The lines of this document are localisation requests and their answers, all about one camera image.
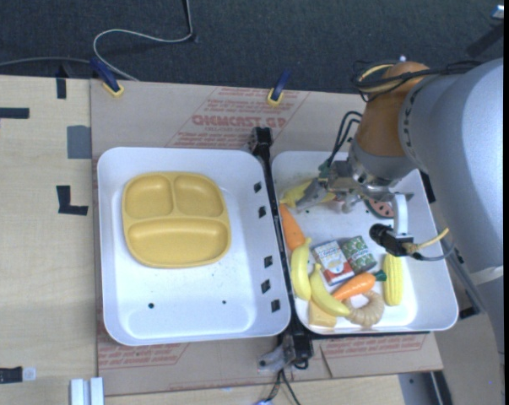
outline blue clip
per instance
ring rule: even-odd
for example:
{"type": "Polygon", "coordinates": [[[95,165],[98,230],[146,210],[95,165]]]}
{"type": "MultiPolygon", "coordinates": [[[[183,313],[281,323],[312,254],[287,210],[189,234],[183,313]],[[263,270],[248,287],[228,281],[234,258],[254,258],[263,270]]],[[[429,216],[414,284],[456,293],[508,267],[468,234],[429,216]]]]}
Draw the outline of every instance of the blue clip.
{"type": "Polygon", "coordinates": [[[278,106],[284,97],[284,86],[288,82],[288,78],[290,77],[291,72],[288,69],[285,69],[280,75],[279,80],[274,85],[272,89],[269,90],[268,94],[268,104],[271,106],[278,106]]]}
{"type": "Polygon", "coordinates": [[[122,87],[111,73],[111,70],[98,58],[93,57],[89,61],[89,65],[93,70],[95,70],[99,76],[102,78],[104,83],[102,84],[108,92],[110,92],[113,96],[119,97],[122,95],[122,92],[125,91],[124,87],[122,87]]]}

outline cardboard box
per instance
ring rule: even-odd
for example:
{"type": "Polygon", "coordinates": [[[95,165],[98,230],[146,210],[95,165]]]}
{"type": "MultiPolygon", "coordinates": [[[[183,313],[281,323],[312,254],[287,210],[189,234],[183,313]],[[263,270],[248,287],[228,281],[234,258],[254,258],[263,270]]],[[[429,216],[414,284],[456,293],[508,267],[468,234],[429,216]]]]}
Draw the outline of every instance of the cardboard box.
{"type": "MultiPolygon", "coordinates": [[[[100,281],[98,158],[114,147],[244,149],[254,127],[271,127],[273,157],[285,150],[328,151],[346,111],[361,112],[358,95],[285,91],[279,107],[268,91],[185,84],[123,82],[112,97],[92,80],[95,265],[100,281]]],[[[102,301],[97,286],[97,305],[102,301]]],[[[106,395],[269,384],[257,359],[274,349],[276,337],[126,347],[106,333],[99,317],[98,369],[106,395]]],[[[432,333],[320,338],[306,370],[288,369],[293,381],[326,380],[441,369],[432,333]]]]}

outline orange carrot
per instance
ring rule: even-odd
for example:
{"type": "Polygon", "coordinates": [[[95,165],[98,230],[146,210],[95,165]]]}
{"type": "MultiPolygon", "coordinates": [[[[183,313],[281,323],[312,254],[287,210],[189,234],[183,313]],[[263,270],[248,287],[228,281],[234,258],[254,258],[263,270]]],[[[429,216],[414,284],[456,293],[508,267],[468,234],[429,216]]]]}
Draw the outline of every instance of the orange carrot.
{"type": "Polygon", "coordinates": [[[364,294],[374,286],[377,280],[384,281],[387,279],[383,270],[376,273],[363,272],[352,279],[348,280],[344,285],[333,291],[333,297],[337,300],[346,300],[353,295],[364,294]]]}
{"type": "Polygon", "coordinates": [[[286,245],[288,249],[293,251],[297,246],[301,246],[305,243],[305,236],[303,235],[301,227],[297,224],[297,221],[285,204],[279,204],[279,212],[286,245]]]}

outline yellow corn cob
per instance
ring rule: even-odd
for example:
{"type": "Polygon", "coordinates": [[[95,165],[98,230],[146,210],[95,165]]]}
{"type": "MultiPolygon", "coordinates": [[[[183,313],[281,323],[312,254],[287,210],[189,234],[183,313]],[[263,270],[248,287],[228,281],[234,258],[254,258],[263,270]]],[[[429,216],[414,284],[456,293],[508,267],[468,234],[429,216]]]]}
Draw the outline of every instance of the yellow corn cob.
{"type": "Polygon", "coordinates": [[[400,257],[388,253],[383,260],[382,269],[387,275],[387,280],[382,282],[383,299],[388,306],[400,305],[404,289],[403,262],[400,257]]]}

